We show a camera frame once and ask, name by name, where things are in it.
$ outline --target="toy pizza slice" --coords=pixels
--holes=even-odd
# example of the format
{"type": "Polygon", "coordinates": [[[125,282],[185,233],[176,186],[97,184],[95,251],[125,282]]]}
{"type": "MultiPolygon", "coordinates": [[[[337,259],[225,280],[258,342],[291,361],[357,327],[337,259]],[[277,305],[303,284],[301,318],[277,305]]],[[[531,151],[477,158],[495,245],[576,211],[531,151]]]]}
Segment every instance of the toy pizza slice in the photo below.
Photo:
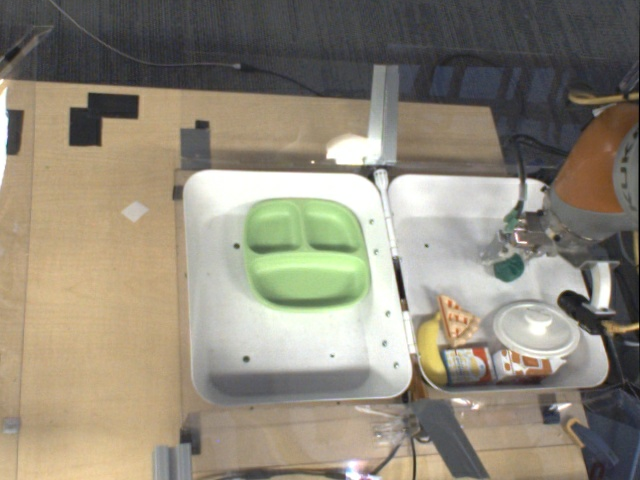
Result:
{"type": "Polygon", "coordinates": [[[464,345],[478,330],[480,319],[446,295],[438,296],[438,306],[447,341],[452,347],[464,345]]]}

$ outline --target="green divided plate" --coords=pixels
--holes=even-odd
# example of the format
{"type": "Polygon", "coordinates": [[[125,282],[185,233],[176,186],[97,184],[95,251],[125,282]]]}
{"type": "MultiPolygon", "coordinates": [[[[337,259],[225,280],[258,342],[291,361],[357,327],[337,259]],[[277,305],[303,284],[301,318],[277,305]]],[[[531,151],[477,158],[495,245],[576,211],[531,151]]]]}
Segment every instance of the green divided plate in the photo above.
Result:
{"type": "Polygon", "coordinates": [[[253,294],[275,309],[337,309],[371,284],[358,219],[323,199],[269,199],[249,210],[244,260],[253,294]]]}

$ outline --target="white tray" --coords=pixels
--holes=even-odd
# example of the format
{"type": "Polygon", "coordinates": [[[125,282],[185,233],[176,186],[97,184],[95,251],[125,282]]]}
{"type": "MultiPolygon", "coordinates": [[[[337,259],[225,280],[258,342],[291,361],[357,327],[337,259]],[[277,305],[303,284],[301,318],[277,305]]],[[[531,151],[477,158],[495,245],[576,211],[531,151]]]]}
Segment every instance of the white tray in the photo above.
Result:
{"type": "Polygon", "coordinates": [[[207,401],[252,405],[391,398],[411,362],[379,194],[352,174],[202,171],[184,189],[193,383],[207,401]],[[253,297],[242,243],[249,208],[271,198],[329,199],[362,227],[371,290],[324,313],[268,308],[253,297]]]}
{"type": "MultiPolygon", "coordinates": [[[[527,210],[541,208],[542,186],[529,180],[527,210]]],[[[438,310],[437,296],[446,294],[482,318],[472,342],[485,343],[494,352],[500,345],[493,335],[492,314],[500,306],[521,299],[555,305],[564,290],[586,295],[580,271],[559,257],[533,259],[512,283],[496,279],[480,264],[480,251],[503,226],[502,217],[513,208],[517,194],[518,180],[511,178],[404,175],[391,183],[407,303],[416,330],[438,310]]],[[[539,386],[444,390],[587,388],[604,382],[608,368],[602,338],[581,330],[580,345],[567,364],[539,386]]]]}

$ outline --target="metal bracket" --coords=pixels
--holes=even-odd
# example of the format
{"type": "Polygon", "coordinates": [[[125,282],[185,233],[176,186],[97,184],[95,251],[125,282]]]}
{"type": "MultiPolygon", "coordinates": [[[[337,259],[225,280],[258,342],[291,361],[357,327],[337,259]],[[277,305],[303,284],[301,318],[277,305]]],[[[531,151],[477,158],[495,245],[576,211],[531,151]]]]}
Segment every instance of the metal bracket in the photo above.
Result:
{"type": "Polygon", "coordinates": [[[153,451],[153,480],[191,480],[191,445],[174,448],[156,446],[153,451]]]}
{"type": "Polygon", "coordinates": [[[598,316],[613,316],[616,312],[611,305],[612,276],[611,269],[618,266],[617,261],[593,261],[582,265],[591,274],[591,300],[587,309],[598,316]]]}
{"type": "Polygon", "coordinates": [[[398,100],[400,71],[398,66],[373,67],[371,109],[369,111],[367,165],[394,164],[398,152],[398,100]]]}

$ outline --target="yellow banana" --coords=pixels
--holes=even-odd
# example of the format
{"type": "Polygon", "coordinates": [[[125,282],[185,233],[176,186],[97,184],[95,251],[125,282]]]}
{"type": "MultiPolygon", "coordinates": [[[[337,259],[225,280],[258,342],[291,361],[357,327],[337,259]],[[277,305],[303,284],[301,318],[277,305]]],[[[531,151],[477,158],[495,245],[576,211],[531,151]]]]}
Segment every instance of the yellow banana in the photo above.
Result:
{"type": "Polygon", "coordinates": [[[439,331],[440,313],[436,313],[418,328],[418,352],[420,364],[429,380],[438,386],[444,386],[447,384],[447,370],[438,349],[439,331]]]}

